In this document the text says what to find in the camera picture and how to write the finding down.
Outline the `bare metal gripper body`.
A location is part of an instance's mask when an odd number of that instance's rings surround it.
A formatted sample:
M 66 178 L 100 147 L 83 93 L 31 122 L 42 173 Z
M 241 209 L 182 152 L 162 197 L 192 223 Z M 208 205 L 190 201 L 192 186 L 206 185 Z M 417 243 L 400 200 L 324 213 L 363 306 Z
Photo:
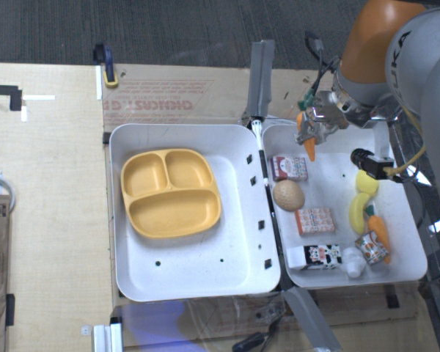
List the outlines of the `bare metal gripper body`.
M 311 89 L 304 97 L 304 120 L 309 120 L 315 138 L 315 125 L 331 125 L 332 133 L 349 125 L 363 128 L 370 120 L 374 106 L 361 103 L 344 91 Z

